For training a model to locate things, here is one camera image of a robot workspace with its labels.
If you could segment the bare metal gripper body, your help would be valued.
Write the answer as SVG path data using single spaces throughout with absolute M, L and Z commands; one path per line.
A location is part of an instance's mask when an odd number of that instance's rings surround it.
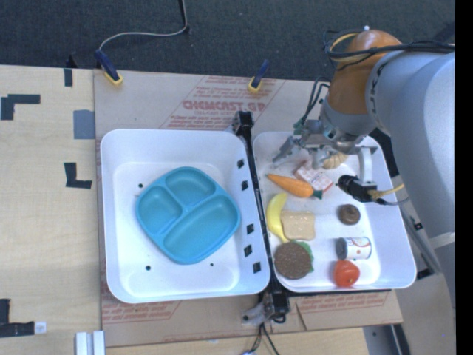
M 350 155 L 363 138 L 363 135 L 348 134 L 323 120 L 307 120 L 300 130 L 299 145 L 305 149 L 331 148 Z

